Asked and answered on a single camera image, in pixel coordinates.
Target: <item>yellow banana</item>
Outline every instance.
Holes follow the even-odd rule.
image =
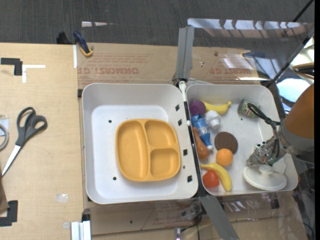
[[[204,106],[205,106],[205,112],[208,112],[210,110],[214,110],[219,115],[222,115],[222,114],[226,113],[228,108],[229,108],[229,106],[232,103],[231,101],[228,101],[228,103],[223,104],[223,105],[212,105],[210,103],[204,102],[203,100],[202,100],[202,102],[204,103]]]
[[[207,164],[200,164],[200,168],[207,170],[214,170],[218,178],[221,180],[221,183],[225,189],[225,191],[230,191],[232,187],[232,180],[225,168],[223,168],[220,164],[211,162]]]

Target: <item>brown cookie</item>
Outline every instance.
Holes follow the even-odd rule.
[[[226,131],[219,132],[215,136],[214,145],[215,145],[215,148],[216,148],[217,151],[220,150],[220,149],[228,149],[233,154],[238,149],[238,141],[237,141],[237,139],[231,133],[226,132]]]

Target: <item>white tray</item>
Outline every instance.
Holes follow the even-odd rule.
[[[277,107],[272,93],[262,85],[255,84],[193,84],[187,88],[187,101],[190,104],[194,100],[202,100],[210,104],[219,105],[231,101],[228,111],[221,115],[220,128],[216,131],[210,129],[210,139],[215,146],[215,136],[219,132],[228,132],[234,135],[238,142],[238,148],[233,156],[233,161],[225,169],[231,176],[232,189],[225,191],[222,184],[215,188],[206,188],[206,191],[214,196],[242,195],[252,193],[263,193],[264,190],[255,188],[248,184],[243,178],[243,169],[246,160],[254,152],[256,144],[267,141],[273,136],[272,127],[260,118],[250,118],[239,114],[237,109],[242,99],[246,99],[260,106],[261,111],[273,121],[279,121]],[[216,162],[216,147],[202,164]],[[280,191],[291,191],[298,185],[298,174],[290,154],[283,158],[286,164],[284,175],[287,185]],[[207,170],[201,169],[201,175]]]
[[[106,205],[186,199],[196,194],[196,166],[178,88],[170,84],[93,83],[83,90],[82,107],[86,192],[92,201]],[[136,182],[121,174],[115,136],[118,126],[130,119],[159,119],[173,126],[181,153],[181,167],[174,177]]]

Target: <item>yellow plate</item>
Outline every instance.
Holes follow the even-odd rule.
[[[163,120],[124,121],[116,130],[115,150],[122,175],[132,181],[166,180],[180,170],[177,134]]]

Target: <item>white tape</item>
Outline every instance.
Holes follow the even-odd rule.
[[[77,55],[77,45],[73,45],[73,67],[76,69],[78,67],[78,55]]]
[[[22,83],[27,82],[27,69],[44,69],[46,65],[22,65]]]
[[[61,202],[61,203],[68,202],[68,194],[56,194],[55,195],[55,201],[56,202]]]

